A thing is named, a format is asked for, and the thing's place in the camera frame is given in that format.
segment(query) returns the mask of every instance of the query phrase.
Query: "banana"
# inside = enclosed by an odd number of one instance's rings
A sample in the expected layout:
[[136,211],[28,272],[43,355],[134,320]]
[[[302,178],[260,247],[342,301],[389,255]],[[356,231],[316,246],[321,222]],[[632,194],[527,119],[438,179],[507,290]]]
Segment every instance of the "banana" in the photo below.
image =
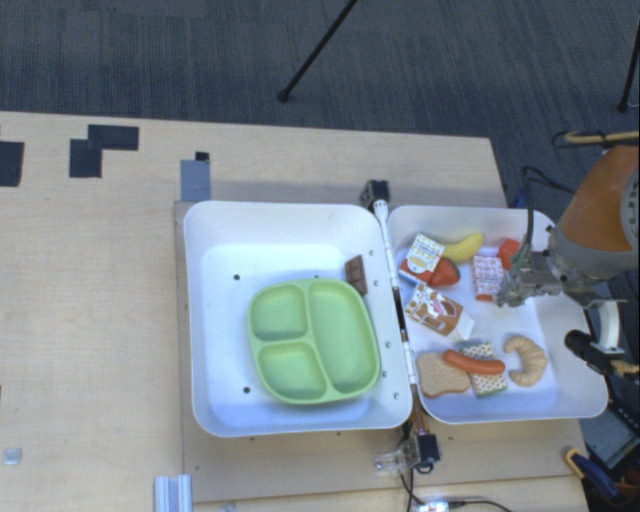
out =
[[443,244],[444,252],[442,256],[449,258],[454,263],[462,263],[478,252],[478,249],[482,247],[483,241],[482,233],[473,233],[455,244]]

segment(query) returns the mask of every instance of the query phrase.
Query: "sausage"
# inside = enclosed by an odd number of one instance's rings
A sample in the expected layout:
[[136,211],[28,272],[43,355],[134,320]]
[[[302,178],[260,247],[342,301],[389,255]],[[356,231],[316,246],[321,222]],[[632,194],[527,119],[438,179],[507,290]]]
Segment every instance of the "sausage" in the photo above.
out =
[[474,359],[455,350],[446,350],[442,354],[442,360],[451,366],[477,375],[500,375],[505,370],[504,363],[500,359]]

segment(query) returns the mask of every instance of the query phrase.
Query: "wooden table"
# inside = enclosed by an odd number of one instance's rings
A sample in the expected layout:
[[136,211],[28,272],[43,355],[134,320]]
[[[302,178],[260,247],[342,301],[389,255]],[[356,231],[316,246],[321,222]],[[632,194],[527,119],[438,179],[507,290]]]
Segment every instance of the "wooden table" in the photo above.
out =
[[[137,126],[139,148],[104,151],[100,179],[70,178],[70,139],[86,139],[89,124]],[[352,480],[292,471],[290,492],[269,491],[270,469],[286,457],[260,476],[246,452],[189,435],[174,238],[180,161],[208,152],[219,199],[355,203],[367,180],[386,179],[392,206],[501,207],[489,141],[19,113],[0,114],[0,141],[25,143],[20,185],[0,188],[0,449],[23,451],[19,465],[0,465],[0,509],[150,511],[154,478],[192,473],[198,450],[220,457],[207,463],[229,494],[198,511],[231,499],[240,512],[404,509],[399,482],[373,481],[363,467],[378,439],[366,433],[340,441]],[[583,449],[576,421],[432,427],[443,461],[418,479],[419,495],[587,510],[561,459],[566,446]],[[311,436],[292,438],[307,455],[328,442]],[[196,499],[204,487],[194,477]]]

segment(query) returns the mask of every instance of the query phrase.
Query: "green tray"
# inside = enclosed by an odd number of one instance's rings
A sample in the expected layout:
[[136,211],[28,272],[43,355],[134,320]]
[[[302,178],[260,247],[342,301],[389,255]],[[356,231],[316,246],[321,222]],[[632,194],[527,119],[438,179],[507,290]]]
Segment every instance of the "green tray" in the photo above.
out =
[[260,380],[284,402],[351,398],[380,374],[369,313],[344,281],[301,279],[263,288],[251,299],[247,320]]

